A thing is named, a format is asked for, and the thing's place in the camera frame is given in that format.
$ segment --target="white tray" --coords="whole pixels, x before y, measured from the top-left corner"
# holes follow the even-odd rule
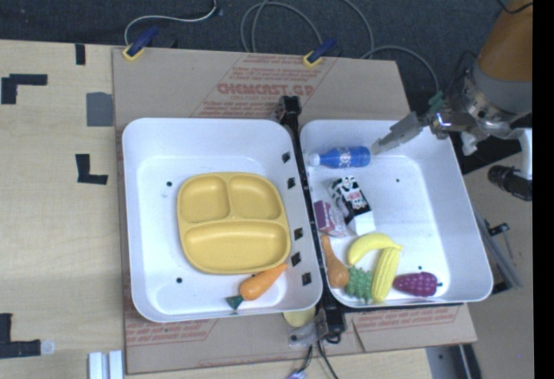
[[[327,169],[308,165],[308,156],[337,146],[365,145],[383,138],[394,122],[379,120],[316,120],[300,132],[312,202],[331,203],[330,181],[353,175],[370,203],[378,231],[403,245],[397,274],[427,271],[441,282],[435,296],[414,298],[391,290],[385,303],[406,306],[472,302],[485,299],[493,277],[466,187],[449,139],[436,138],[428,128],[408,143],[371,157],[363,168]],[[331,238],[335,254],[345,253],[355,236]],[[373,269],[378,252],[370,252],[357,267]],[[361,299],[332,289],[344,305],[368,306]]]
[[[145,318],[225,318],[317,304],[323,281],[293,144],[282,126],[255,119],[138,119],[124,130],[123,154],[132,300]],[[280,192],[291,232],[289,268],[265,294],[237,311],[225,298],[238,294],[249,274],[199,272],[184,256],[177,227],[180,185],[219,171],[270,180]]]

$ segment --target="orange carrot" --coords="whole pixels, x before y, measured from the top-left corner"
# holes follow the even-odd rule
[[[243,300],[258,299],[266,292],[271,285],[281,276],[287,269],[287,264],[283,262],[276,267],[269,268],[266,271],[259,272],[255,276],[244,280],[239,287],[239,296],[226,298],[227,303],[235,310],[239,307]]]

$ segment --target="cardboard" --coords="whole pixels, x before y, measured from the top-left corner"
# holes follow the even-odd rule
[[[281,95],[298,95],[300,124],[314,119],[400,119],[409,112],[394,62],[324,58],[312,70],[300,56],[149,48],[126,61],[114,48],[114,111],[124,274],[127,374],[301,359],[280,314],[156,324],[132,304],[120,137],[143,117],[271,117]],[[471,343],[466,305],[348,313],[329,355]]]

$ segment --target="yellow corn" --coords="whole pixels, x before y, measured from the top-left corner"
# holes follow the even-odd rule
[[[379,261],[371,283],[371,296],[373,296],[375,302],[383,302],[389,294],[400,261],[400,249],[386,247],[379,255]]]

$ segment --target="blue bottle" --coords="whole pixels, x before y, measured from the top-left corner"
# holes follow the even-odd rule
[[[324,165],[330,168],[365,167],[370,163],[367,147],[337,147],[327,153],[310,155],[310,165]]]

